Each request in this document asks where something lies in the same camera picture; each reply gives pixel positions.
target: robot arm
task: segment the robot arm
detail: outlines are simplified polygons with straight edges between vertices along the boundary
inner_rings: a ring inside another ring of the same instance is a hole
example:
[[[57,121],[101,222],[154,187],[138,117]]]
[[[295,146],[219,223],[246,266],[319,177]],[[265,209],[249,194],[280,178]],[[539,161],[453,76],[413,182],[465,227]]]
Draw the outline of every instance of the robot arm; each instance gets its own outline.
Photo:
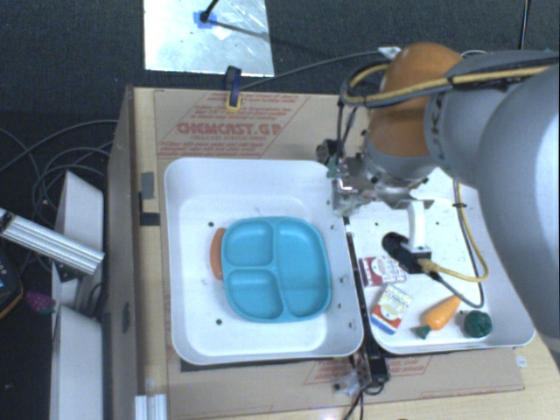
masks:
[[[344,214],[368,200],[404,208],[436,166],[476,188],[500,260],[560,362],[557,62],[550,52],[461,59],[414,44],[387,67],[379,94],[354,96],[356,79],[347,81],[341,100],[372,109],[362,162],[373,188],[339,183],[346,194],[335,201]]]

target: silver metal sheet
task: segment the silver metal sheet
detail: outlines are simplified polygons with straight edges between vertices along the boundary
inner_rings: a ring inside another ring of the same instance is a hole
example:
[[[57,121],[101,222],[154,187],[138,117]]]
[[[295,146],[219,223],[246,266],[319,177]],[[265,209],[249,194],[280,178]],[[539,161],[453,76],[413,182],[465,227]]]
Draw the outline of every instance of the silver metal sheet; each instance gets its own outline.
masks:
[[[264,0],[220,0],[210,19],[199,13],[212,0],[143,0],[144,53],[148,70],[274,76]]]

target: cardboard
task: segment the cardboard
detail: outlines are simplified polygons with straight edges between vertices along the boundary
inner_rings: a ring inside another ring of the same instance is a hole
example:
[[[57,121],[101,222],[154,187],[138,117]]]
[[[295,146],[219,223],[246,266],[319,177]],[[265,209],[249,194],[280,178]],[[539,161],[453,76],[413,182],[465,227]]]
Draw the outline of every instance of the cardboard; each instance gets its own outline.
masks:
[[[202,90],[131,88],[127,92],[125,105],[129,103],[130,110],[123,111],[119,130],[129,129],[128,156],[126,145],[118,142],[117,149],[124,149],[112,157],[109,167],[109,202],[113,200],[109,216],[121,216],[111,212],[116,200],[125,210],[124,224],[109,228],[124,232],[120,240],[115,234],[109,239],[125,242],[119,247],[133,249],[134,259],[126,264],[110,259],[110,271],[124,266],[132,281],[125,283],[117,275],[118,282],[110,283],[109,309],[120,312],[123,299],[118,292],[125,294],[132,304],[136,342],[132,346],[130,336],[113,328],[113,384],[123,384],[121,368],[128,375],[137,365],[130,386],[134,388],[137,381],[139,394],[166,393],[170,418],[176,420],[348,405],[350,397],[336,390],[351,370],[347,358],[206,368],[182,363],[173,350],[161,202],[165,167],[183,156],[313,159],[316,146],[335,134],[336,95],[245,94],[238,114],[224,109],[225,98],[224,92]],[[364,113],[358,118],[346,146],[349,153],[357,151],[367,124]],[[124,181],[111,183],[120,176]],[[151,190],[146,179],[153,179],[153,191],[143,194],[143,187]],[[136,354],[125,356],[126,347]],[[367,397],[366,403],[523,388],[512,349],[395,358],[388,364],[390,382],[380,395]],[[115,418],[127,418],[124,413],[133,406],[132,391],[115,387],[113,411],[119,414]]]

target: orange carrot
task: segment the orange carrot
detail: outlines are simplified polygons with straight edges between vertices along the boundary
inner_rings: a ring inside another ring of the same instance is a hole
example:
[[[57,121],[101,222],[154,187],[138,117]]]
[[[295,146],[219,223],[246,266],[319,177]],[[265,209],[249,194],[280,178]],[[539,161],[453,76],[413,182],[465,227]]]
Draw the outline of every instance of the orange carrot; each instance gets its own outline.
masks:
[[[459,308],[461,299],[457,296],[449,297],[440,304],[434,306],[424,320],[425,326],[420,326],[416,329],[416,334],[426,339],[431,330],[441,330],[447,322],[451,320],[455,311]]]

